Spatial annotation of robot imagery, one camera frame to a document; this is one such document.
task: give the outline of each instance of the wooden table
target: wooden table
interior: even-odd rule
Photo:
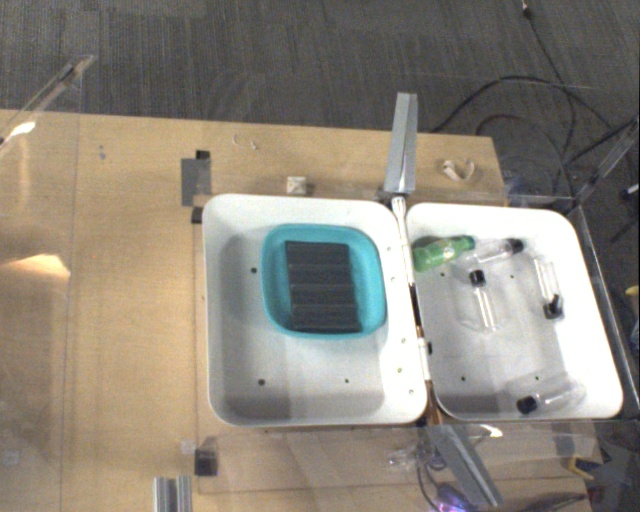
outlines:
[[[0,112],[0,121],[8,116]],[[64,123],[69,123],[70,137],[77,129],[78,156],[62,510],[150,510],[155,476],[192,473],[192,456],[182,453],[190,444],[185,441],[222,435],[232,445],[241,439],[236,434],[251,435],[230,431],[203,412],[208,406],[202,392],[202,297],[197,294],[202,268],[194,245],[199,228],[190,223],[191,210],[180,204],[180,159],[193,157],[196,149],[211,151],[214,188],[216,176],[222,176],[224,183],[235,180],[243,190],[281,184],[284,191],[284,177],[295,175],[335,190],[347,182],[347,191],[374,191],[383,181],[390,134],[92,115],[69,116]],[[61,135],[42,136],[56,140]],[[55,162],[55,144],[50,146],[43,164]],[[469,183],[455,183],[441,173],[445,160],[467,158],[478,168]],[[476,200],[504,204],[488,138],[420,135],[417,176],[432,200],[466,189],[481,192]],[[254,446],[266,443],[269,450],[272,434],[254,434],[259,436]],[[261,455],[264,451],[245,450],[242,461],[248,468],[252,463],[260,467]],[[534,496],[539,485],[530,483],[533,476],[549,477],[544,482],[548,492],[584,492],[583,482],[559,467],[546,473],[534,464],[518,472],[510,464],[500,471],[505,496]],[[194,493],[194,510],[400,511],[423,503],[413,475],[403,484],[313,488],[317,474],[309,476],[300,466],[293,470],[306,475],[308,488],[216,494],[204,483],[203,492]],[[269,479],[267,472],[251,474]],[[269,482],[255,484],[254,489],[270,488]],[[15,502],[29,502],[25,510],[51,510],[40,508],[46,499],[35,494],[21,500]],[[580,504],[566,510],[589,508]]]

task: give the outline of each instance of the white plastic tray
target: white plastic tray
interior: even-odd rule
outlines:
[[[282,224],[359,229],[376,245],[387,321],[355,340],[287,336],[262,302],[260,250]],[[370,201],[221,195],[203,214],[209,400],[238,426],[408,423],[426,407],[411,300],[395,218]]]
[[[536,419],[610,418],[618,413],[620,381],[577,235],[564,217],[544,210],[425,203],[410,209],[407,225],[412,241],[471,235],[519,238],[527,247],[524,254],[489,270],[502,322],[490,335],[459,322],[459,298],[470,289],[451,275],[450,266],[416,274],[425,336],[433,348],[429,368],[445,411],[469,421],[533,419],[517,411],[505,395],[506,384],[531,372],[539,372],[541,379],[566,372],[584,386],[585,398]],[[560,321],[531,314],[532,297],[539,295],[534,255],[555,266],[564,298],[565,318]]]

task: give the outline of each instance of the gray carpet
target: gray carpet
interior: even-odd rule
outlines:
[[[562,164],[637,115],[640,2],[528,3],[556,71],[520,0],[2,0],[0,107],[20,107],[81,53],[98,57],[86,112],[389,129],[396,93],[410,91],[425,132],[487,82],[527,75],[559,85],[559,76],[602,119],[558,87],[512,81],[442,131],[492,136],[519,191],[568,195],[615,139]],[[638,199],[619,192],[637,181],[636,145],[588,206],[627,332]]]

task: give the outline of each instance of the green bottle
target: green bottle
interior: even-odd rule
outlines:
[[[417,272],[427,270],[455,260],[465,251],[475,248],[476,242],[470,236],[442,238],[423,247],[413,248],[413,267]]]

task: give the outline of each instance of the cable connector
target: cable connector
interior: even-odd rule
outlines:
[[[531,9],[529,8],[529,4],[527,4],[525,0],[522,0],[522,15],[528,20],[530,20],[531,16],[533,15]]]

